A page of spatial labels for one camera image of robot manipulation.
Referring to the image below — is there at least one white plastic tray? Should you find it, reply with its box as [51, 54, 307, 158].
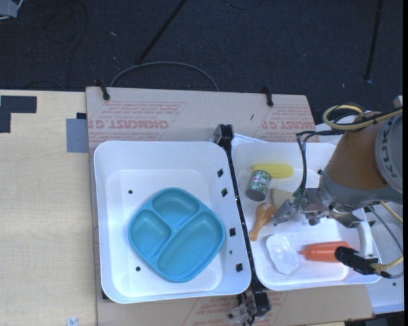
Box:
[231, 142, 384, 292]
[93, 140, 253, 305]

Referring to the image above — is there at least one orange squeeze bottle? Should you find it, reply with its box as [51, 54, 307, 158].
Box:
[299, 240, 352, 263]

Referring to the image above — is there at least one yellow corn cob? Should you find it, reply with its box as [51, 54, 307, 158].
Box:
[252, 163, 294, 179]

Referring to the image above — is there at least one orange chicken drumstick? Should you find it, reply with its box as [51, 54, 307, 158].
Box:
[248, 202, 277, 242]

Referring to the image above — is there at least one white fried egg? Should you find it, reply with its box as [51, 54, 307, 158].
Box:
[265, 233, 301, 276]

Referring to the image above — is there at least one green patterned can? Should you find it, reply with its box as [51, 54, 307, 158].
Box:
[245, 169, 273, 202]

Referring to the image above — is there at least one brown cardboard board red print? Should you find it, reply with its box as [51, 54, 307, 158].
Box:
[85, 86, 375, 326]

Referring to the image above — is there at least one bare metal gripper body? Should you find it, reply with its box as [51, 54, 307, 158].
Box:
[294, 187, 354, 221]

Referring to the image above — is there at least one black cylinder on white bracket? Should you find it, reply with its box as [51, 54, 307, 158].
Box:
[333, 220, 382, 276]

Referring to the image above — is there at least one beige wedge slice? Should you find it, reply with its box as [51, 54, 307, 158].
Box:
[269, 187, 295, 211]

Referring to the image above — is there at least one blue divided plate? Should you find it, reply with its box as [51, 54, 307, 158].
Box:
[127, 187, 226, 284]

